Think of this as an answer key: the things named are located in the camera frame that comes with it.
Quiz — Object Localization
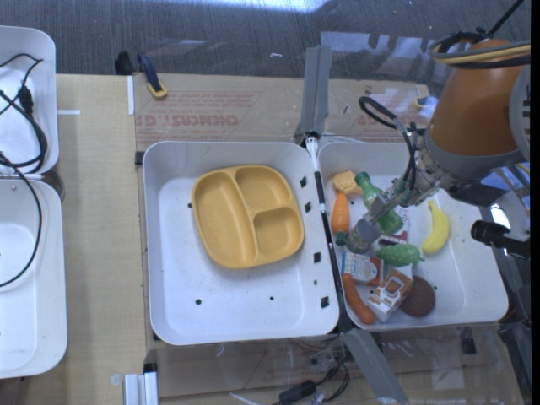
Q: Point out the brown and white carton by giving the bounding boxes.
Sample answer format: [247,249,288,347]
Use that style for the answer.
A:
[366,267,414,324]

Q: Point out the round brown biscuit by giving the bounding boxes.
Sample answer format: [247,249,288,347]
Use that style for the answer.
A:
[399,274,437,318]

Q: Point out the green grapes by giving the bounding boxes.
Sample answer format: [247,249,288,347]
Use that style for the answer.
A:
[375,243,426,268]

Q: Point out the orange carrot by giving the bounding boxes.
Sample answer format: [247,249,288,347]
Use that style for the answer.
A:
[330,191,352,246]

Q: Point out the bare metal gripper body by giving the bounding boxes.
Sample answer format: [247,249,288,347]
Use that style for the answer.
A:
[388,158,442,208]

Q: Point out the black cylinder on white bracket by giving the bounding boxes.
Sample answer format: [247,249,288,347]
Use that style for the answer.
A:
[470,219,532,261]

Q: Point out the yellow banana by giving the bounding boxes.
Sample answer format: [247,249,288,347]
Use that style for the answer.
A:
[421,199,451,256]

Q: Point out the green bottle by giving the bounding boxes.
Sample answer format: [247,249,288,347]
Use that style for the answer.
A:
[354,170,405,236]

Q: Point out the orange sausage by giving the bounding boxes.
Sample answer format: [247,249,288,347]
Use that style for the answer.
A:
[341,273,377,326]

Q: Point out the yellow waffle biscuit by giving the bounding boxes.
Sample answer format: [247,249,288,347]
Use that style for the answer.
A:
[332,170,364,197]

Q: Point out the brown cardboard board red print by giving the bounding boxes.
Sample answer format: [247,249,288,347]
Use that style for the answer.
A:
[132,72,510,398]

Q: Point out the yellow divided plate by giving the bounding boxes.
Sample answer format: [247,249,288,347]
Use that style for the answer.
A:
[191,165,306,270]

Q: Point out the black cable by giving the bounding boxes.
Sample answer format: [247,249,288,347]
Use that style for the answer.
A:
[0,52,50,289]

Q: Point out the red and white carton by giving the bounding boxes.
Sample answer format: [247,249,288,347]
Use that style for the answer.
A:
[377,206,411,246]

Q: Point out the white plastic tray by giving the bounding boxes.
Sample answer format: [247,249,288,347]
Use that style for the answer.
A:
[0,178,69,380]
[316,141,510,333]
[0,24,60,177]
[142,140,341,347]

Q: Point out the blue and white carton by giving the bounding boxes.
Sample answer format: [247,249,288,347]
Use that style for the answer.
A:
[340,251,386,287]

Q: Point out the small green labelled can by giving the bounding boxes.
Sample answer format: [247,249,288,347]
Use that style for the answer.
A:
[345,219,383,255]

